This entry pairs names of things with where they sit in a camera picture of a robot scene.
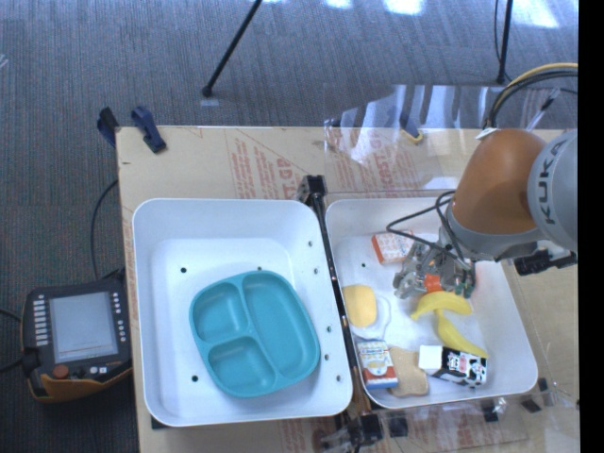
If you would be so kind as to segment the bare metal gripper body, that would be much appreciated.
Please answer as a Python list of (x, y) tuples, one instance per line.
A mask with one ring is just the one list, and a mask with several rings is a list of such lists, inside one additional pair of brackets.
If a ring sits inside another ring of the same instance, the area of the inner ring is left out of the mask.
[(399, 272), (414, 272), (419, 294), (444, 291), (454, 293), (456, 277), (474, 275), (474, 263), (439, 250), (435, 245), (415, 241)]

